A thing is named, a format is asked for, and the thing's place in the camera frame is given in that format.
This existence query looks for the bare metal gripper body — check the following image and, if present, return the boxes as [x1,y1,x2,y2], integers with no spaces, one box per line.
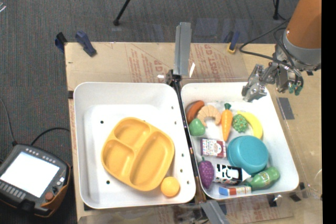
[262,46,305,94]

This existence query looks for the yellow banana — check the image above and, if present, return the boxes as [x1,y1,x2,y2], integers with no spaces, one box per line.
[237,110,264,140]

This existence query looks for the green grapes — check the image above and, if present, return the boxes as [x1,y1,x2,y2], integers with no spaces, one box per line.
[232,113,249,133]

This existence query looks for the orange carrot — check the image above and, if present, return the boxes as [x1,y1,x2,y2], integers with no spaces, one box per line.
[220,103,234,143]

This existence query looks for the tan croissant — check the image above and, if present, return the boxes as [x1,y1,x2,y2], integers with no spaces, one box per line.
[196,104,222,127]

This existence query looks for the white plastic tray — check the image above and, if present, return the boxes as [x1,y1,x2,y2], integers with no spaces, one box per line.
[72,82,197,210]
[180,82,300,200]

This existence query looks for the brown sausage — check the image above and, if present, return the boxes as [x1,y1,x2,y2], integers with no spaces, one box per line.
[185,100,205,125]

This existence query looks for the teal bowl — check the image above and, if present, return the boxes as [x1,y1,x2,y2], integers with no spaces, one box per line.
[226,135,270,175]

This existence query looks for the green apple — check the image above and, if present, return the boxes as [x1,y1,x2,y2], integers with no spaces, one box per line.
[188,118,206,137]

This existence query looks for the pink and white carton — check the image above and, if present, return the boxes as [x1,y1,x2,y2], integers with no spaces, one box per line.
[199,138,227,159]

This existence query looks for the thin black rod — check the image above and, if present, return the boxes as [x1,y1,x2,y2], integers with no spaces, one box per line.
[172,80,207,204]

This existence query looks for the black and white carton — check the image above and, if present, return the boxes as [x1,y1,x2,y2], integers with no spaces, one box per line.
[213,163,251,185]

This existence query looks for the green bottle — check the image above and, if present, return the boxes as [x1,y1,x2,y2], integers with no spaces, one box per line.
[245,166,281,191]

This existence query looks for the purple grapes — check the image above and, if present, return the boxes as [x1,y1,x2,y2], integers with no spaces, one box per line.
[197,157,215,190]

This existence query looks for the blue orange white box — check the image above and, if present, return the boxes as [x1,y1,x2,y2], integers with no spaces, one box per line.
[218,185,252,197]

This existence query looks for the orange ball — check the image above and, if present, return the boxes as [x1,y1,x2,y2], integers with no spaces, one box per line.
[160,176,181,198]

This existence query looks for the yellow divided plate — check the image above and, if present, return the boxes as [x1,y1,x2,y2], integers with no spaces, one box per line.
[101,116,176,192]

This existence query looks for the brown cardboard board red print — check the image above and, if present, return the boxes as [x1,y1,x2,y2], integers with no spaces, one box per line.
[64,41,322,224]

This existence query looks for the black block with wires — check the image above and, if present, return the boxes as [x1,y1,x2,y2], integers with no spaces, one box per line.
[164,69,182,85]

